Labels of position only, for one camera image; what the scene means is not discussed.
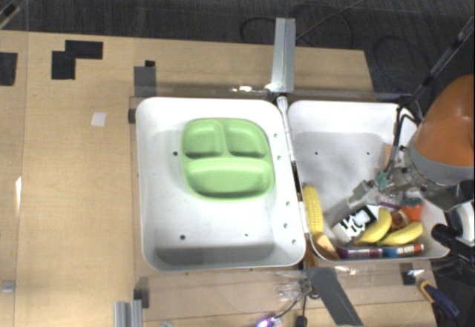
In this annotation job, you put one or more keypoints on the orange carrot with green top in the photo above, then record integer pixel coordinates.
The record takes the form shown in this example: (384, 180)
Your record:
(412, 210)

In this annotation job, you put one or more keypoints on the yellow corn cob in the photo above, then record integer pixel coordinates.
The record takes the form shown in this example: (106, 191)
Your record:
(313, 208)

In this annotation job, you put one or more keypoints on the white plastic tray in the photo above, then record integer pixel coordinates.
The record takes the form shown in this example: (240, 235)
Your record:
(334, 155)
(163, 207)

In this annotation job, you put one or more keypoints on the yellow banana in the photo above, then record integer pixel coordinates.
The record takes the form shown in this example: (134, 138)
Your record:
(406, 233)
(378, 227)

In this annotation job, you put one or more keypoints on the blue and red tube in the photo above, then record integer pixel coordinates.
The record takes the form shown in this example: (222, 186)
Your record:
(404, 250)

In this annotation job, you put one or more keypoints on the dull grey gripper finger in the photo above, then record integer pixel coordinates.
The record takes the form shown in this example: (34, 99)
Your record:
(361, 193)

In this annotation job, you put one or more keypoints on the green divided plate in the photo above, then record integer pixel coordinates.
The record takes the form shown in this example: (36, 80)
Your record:
(226, 173)

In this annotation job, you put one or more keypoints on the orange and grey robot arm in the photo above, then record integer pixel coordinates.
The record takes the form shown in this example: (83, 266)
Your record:
(449, 121)

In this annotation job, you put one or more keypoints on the purple can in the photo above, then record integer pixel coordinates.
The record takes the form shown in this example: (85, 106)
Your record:
(389, 201)

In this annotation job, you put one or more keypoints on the black cylinder on white bracket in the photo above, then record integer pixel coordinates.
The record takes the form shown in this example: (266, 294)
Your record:
(447, 234)

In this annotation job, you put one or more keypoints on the purple packet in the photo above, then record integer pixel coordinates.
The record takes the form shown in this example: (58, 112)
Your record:
(360, 253)

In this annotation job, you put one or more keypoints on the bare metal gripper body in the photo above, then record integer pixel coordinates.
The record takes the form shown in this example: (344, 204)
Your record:
(399, 181)

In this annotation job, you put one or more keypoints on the black and white carton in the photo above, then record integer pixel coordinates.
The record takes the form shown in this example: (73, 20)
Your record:
(354, 223)

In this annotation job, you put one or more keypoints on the tan bread piece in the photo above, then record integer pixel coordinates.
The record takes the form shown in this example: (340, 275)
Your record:
(326, 244)

